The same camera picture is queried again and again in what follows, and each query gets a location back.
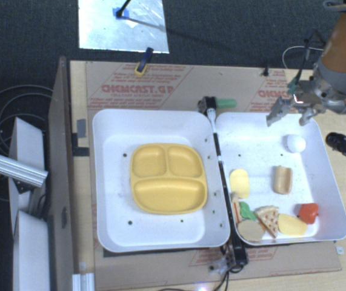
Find pale yellow oval slice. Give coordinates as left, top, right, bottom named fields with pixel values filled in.
left=228, top=168, right=250, bottom=199

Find thin black and white rod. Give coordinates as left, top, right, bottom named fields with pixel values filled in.
left=209, top=107, right=244, bottom=253

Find yellow divided plate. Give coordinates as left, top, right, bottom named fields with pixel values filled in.
left=129, top=142, right=209, bottom=216

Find green lettuce leaf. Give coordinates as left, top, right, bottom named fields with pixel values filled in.
left=239, top=201, right=257, bottom=222

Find white egg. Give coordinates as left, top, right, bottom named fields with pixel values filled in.
left=282, top=133, right=307, bottom=154

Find green cylinder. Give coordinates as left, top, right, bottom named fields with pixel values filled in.
left=216, top=98, right=238, bottom=109

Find yellow oval potato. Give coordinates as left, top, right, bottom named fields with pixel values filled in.
left=277, top=213, right=308, bottom=238

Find white plastic tray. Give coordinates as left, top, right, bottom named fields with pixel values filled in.
left=92, top=108, right=231, bottom=253
left=215, top=111, right=346, bottom=247

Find tan hot dog bun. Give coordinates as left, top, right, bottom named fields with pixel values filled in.
left=273, top=165, right=294, bottom=195

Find brown round biscuit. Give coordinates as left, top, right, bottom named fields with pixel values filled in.
left=236, top=219, right=266, bottom=243

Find red bell pepper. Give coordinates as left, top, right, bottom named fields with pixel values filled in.
left=296, top=202, right=320, bottom=225

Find pizza slice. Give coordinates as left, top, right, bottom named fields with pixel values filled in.
left=254, top=205, right=280, bottom=239

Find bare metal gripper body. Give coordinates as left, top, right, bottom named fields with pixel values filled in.
left=290, top=79, right=346, bottom=115

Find brown cardboard board red print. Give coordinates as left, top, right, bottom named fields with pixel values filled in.
left=85, top=61, right=342, bottom=291

